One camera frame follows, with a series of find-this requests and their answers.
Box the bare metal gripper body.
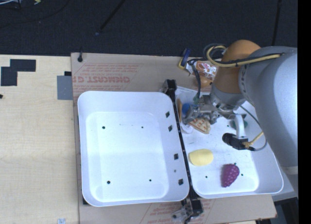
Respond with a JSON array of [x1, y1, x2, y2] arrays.
[[193, 95, 236, 121]]

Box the blue round object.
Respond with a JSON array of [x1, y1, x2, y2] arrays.
[[181, 103, 192, 117]]

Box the tan pizza slice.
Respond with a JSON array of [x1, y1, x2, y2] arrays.
[[188, 118, 212, 135]]

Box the orange toy food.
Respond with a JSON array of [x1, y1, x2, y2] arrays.
[[198, 76, 215, 88]]

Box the thin black rod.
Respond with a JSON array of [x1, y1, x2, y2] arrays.
[[169, 89, 199, 209]]

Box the yellow oval toy food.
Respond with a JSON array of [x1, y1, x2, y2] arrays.
[[188, 148, 214, 167]]

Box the orange and white packet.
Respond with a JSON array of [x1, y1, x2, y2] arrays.
[[186, 60, 218, 80]]

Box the white plastic tray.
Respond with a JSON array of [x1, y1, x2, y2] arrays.
[[77, 90, 190, 207], [174, 87, 284, 200]]

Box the purple grapes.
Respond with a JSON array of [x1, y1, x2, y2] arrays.
[[220, 162, 241, 188]]

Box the brown cardboard board red print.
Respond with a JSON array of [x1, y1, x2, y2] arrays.
[[70, 52, 278, 224]]

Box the black cylinder on white bracket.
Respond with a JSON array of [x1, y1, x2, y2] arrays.
[[222, 113, 250, 151]]

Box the black block with thin wires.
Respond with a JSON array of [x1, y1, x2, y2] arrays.
[[189, 198, 204, 217], [162, 79, 177, 95]]

